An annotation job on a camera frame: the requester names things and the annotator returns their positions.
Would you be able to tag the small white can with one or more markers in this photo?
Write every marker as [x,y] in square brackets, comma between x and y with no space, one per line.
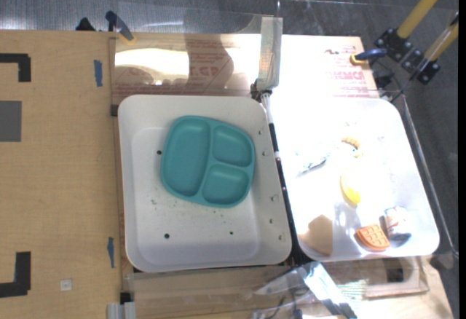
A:
[397,223]

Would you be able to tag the teal divided plate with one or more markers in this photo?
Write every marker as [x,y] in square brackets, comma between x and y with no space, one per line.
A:
[204,161]

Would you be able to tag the thin black and white rod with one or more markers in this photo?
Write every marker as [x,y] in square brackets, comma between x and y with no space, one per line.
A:
[278,164]

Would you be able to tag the tan pretzel biscuit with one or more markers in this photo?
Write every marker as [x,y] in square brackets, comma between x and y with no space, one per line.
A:
[353,144]

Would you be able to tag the orange waffle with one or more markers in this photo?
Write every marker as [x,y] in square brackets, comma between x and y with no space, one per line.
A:
[373,237]

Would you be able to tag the brown cardboard board red print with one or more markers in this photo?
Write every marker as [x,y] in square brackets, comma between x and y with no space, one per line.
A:
[313,55]

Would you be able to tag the white plastic tray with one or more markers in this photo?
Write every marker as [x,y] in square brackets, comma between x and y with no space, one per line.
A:
[145,201]
[400,150]

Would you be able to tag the tan bread slice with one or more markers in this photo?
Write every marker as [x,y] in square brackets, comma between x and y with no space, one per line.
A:
[322,235]

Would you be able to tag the yellow banana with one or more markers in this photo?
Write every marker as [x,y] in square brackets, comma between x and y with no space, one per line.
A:
[350,192]

